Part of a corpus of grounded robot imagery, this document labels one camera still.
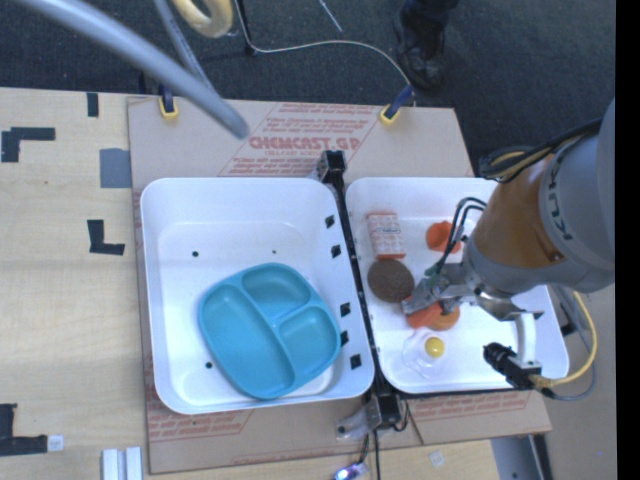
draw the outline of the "black shoe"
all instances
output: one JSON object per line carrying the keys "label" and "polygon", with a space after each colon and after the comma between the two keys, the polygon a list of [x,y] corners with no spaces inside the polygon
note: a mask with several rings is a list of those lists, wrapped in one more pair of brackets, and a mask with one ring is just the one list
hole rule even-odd
{"label": "black shoe", "polygon": [[437,89],[444,83],[444,29],[402,11],[394,20],[398,36],[398,61],[411,83],[421,89]]}

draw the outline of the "orange toy food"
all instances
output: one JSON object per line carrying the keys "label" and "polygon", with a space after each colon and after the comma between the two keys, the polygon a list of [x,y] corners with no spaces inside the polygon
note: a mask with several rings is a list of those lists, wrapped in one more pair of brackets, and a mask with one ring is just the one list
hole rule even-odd
{"label": "orange toy food", "polygon": [[442,308],[437,302],[428,308],[421,309],[407,316],[407,323],[414,329],[429,327],[434,331],[451,329],[460,318],[460,308],[456,306],[448,315],[442,314]]}
{"label": "orange toy food", "polygon": [[[443,220],[442,222],[436,222],[431,224],[425,236],[427,247],[432,251],[444,252],[447,246],[447,239],[451,232],[451,222]],[[456,253],[460,250],[460,242],[458,242],[452,249],[452,253]]]}

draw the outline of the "black carpet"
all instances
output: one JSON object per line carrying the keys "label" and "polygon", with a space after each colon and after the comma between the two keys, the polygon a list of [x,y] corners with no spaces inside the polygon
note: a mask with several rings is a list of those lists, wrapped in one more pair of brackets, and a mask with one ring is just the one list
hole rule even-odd
{"label": "black carpet", "polygon": [[[177,58],[151,0],[84,0]],[[403,0],[242,0],[262,50],[358,41],[395,59]],[[329,9],[334,20],[323,7]],[[387,104],[405,86],[363,46],[249,53],[238,19],[224,38],[182,28],[225,98]],[[512,145],[534,145],[601,117],[616,90],[616,0],[461,0],[446,35],[448,79],[420,106],[456,110],[474,168]],[[0,86],[137,93],[139,70],[83,37],[0,0]]]}

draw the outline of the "cardboard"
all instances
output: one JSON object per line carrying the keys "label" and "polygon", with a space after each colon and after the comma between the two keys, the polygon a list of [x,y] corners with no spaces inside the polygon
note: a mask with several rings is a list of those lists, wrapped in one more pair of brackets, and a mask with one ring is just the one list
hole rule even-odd
{"label": "cardboard", "polygon": [[[157,397],[142,254],[139,199],[163,177],[309,176],[323,149],[345,153],[345,182],[365,176],[472,176],[452,109],[402,108],[392,124],[382,107],[231,101],[247,121],[240,141],[186,100],[174,120],[157,98],[128,101],[134,220],[151,473],[358,453],[362,443],[336,436],[336,421],[360,398],[278,408],[184,416]],[[408,401],[414,424],[381,435],[382,448],[521,435],[550,430],[535,392],[434,396]]]}

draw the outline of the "wooden surface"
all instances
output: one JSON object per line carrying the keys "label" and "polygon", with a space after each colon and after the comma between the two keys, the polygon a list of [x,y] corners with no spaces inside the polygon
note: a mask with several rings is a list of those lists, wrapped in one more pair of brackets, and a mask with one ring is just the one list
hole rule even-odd
{"label": "wooden surface", "polygon": [[[132,194],[101,188],[100,150],[128,150],[126,96],[0,89],[0,130],[55,127],[0,163],[0,403],[17,403],[16,436],[61,434],[64,450],[0,457],[0,479],[100,478],[104,449],[141,447],[146,430]],[[122,256],[92,254],[87,220]],[[162,478],[331,478],[332,456]],[[374,468],[374,454],[369,465]],[[384,451],[382,478],[498,478],[488,441]]]}

